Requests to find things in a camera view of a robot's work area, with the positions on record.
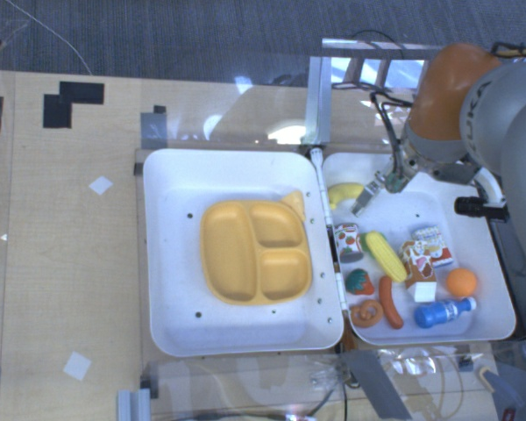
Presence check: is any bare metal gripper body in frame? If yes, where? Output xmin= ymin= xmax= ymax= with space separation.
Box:
xmin=364 ymin=153 xmax=422 ymax=199

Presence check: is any yellow banana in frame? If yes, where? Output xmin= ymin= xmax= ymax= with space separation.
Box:
xmin=327 ymin=182 xmax=366 ymax=211

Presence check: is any thin black and white rod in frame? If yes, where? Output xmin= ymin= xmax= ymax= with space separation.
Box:
xmin=309 ymin=146 xmax=350 ymax=313

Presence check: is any strawberry print can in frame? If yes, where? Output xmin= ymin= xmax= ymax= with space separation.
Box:
xmin=333 ymin=222 xmax=365 ymax=264

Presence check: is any yellow corn cob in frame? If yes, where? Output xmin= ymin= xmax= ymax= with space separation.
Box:
xmin=359 ymin=230 xmax=409 ymax=284

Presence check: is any white and red printed can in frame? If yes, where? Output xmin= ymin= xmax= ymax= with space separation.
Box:
xmin=410 ymin=225 xmax=456 ymax=269

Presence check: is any red strawberry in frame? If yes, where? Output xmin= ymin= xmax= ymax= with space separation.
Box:
xmin=344 ymin=268 xmax=376 ymax=296

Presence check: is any brown and white carton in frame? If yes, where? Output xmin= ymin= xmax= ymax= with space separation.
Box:
xmin=398 ymin=239 xmax=438 ymax=303

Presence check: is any white plastic tray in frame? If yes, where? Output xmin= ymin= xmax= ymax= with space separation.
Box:
xmin=142 ymin=148 xmax=345 ymax=359
xmin=322 ymin=151 xmax=518 ymax=347

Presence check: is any red sausage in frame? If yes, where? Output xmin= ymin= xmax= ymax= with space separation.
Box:
xmin=378 ymin=275 xmax=405 ymax=331

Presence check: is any brown pretzel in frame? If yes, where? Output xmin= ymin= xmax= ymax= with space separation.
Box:
xmin=349 ymin=299 xmax=385 ymax=329

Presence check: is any orange ball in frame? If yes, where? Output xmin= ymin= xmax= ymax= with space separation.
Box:
xmin=445 ymin=268 xmax=479 ymax=299

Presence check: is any blue bottle with white cap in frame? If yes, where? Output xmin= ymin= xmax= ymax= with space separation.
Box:
xmin=413 ymin=296 xmax=478 ymax=330

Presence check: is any yellow divided plate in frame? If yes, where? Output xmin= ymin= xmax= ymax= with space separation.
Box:
xmin=199 ymin=199 xmax=314 ymax=307

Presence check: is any black cylinder on white bracket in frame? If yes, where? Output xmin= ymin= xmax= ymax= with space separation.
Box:
xmin=453 ymin=167 xmax=510 ymax=225

